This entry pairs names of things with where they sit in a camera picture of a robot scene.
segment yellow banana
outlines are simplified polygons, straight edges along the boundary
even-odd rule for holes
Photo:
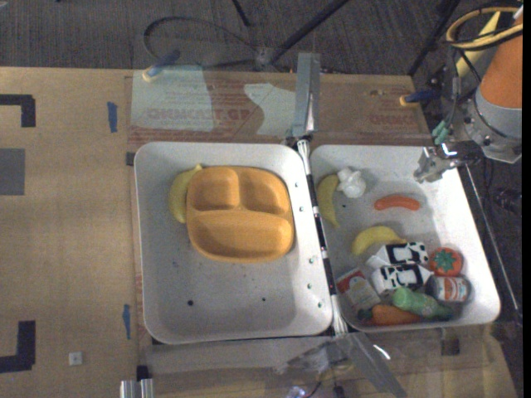
[[[386,226],[373,226],[359,233],[352,242],[351,251],[355,255],[361,255],[375,243],[391,245],[406,243],[392,228]]]
[[[339,184],[339,177],[336,174],[330,174],[323,178],[317,186],[317,203],[321,216],[332,223],[334,227],[339,227],[338,220],[335,216],[334,192]]]
[[[198,164],[193,169],[180,172],[173,180],[172,186],[169,189],[169,210],[175,219],[183,224],[186,223],[186,191],[188,184],[192,180],[193,175],[201,169],[202,166]]]

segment orange tray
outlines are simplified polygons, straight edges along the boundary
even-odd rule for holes
[[[253,167],[207,167],[187,191],[193,247],[212,260],[269,262],[293,245],[290,195],[275,174]]]

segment orange carrot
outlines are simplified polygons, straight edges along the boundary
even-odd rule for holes
[[[367,320],[374,326],[396,326],[398,324],[419,323],[422,317],[409,311],[385,303],[377,303],[370,310],[372,317]]]
[[[412,197],[407,197],[403,195],[389,195],[381,197],[380,199],[374,202],[374,209],[378,211],[392,208],[395,206],[410,209],[412,211],[417,211],[421,207],[421,203],[417,199],[413,199]]]

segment dark floor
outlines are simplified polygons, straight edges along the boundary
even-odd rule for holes
[[[447,48],[436,27],[494,0],[237,1],[250,21],[248,27],[232,0],[0,0],[7,2],[0,3],[0,65],[143,69],[155,56],[180,46],[182,61],[208,66],[244,59],[246,63],[225,69],[253,70],[260,48],[286,46],[288,38],[334,2],[340,7],[337,12],[267,69],[293,67],[297,51],[315,51],[331,71],[414,74],[420,89],[447,62]],[[445,17],[441,4],[448,1],[455,1],[456,8]],[[438,46],[412,72],[431,38],[437,38]],[[427,111],[428,124],[440,115]],[[497,249],[470,179],[460,168],[503,301],[499,340],[523,395],[523,322],[514,323],[516,310],[522,310],[522,163],[483,160],[471,171]],[[499,201],[503,190],[514,194],[512,203]]]

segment table surface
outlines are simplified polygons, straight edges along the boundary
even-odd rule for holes
[[[126,163],[128,150],[148,137],[131,133],[133,77],[131,70],[0,68],[0,94],[32,96],[37,115],[35,127],[22,128],[21,108],[0,105],[0,150],[19,149],[25,176],[21,193],[0,195],[0,396],[118,396],[120,382],[134,379],[137,365],[150,352],[153,357],[149,335],[138,328],[142,285],[135,264],[132,167]],[[263,83],[295,89],[291,74],[211,72],[205,79],[220,88],[232,85],[233,90]],[[394,105],[408,91],[413,91],[408,77],[324,75],[319,112],[323,129],[315,135],[315,145],[390,144],[392,137],[397,144],[422,145],[429,134],[419,109]],[[348,124],[345,108],[352,108],[360,95],[376,103],[364,106]],[[241,97],[221,100],[225,105],[234,102],[237,109],[251,105]],[[225,140],[256,141],[259,122],[252,116],[246,120]],[[180,139],[197,137],[208,141],[218,136]],[[129,308],[130,322],[124,308]],[[8,357],[20,352],[21,321],[35,321],[36,360],[31,370],[5,370]],[[417,350],[421,343],[440,344],[438,331],[371,339],[401,355],[389,366],[409,396],[515,396],[492,328],[452,331],[460,339],[460,353],[454,356]],[[71,352],[82,352],[81,365],[69,366]],[[435,355],[435,360],[423,362],[422,355]],[[157,396],[286,396],[286,387],[299,382],[308,390],[317,380],[323,385],[315,396],[330,396],[334,383],[329,372],[320,379],[308,373],[271,376],[270,371],[244,369],[215,374],[201,370],[189,376],[171,372],[168,364],[171,368],[171,358],[165,364],[164,357],[153,364],[159,370],[154,373]],[[355,366],[343,366],[334,376],[350,394],[390,396],[375,391]]]

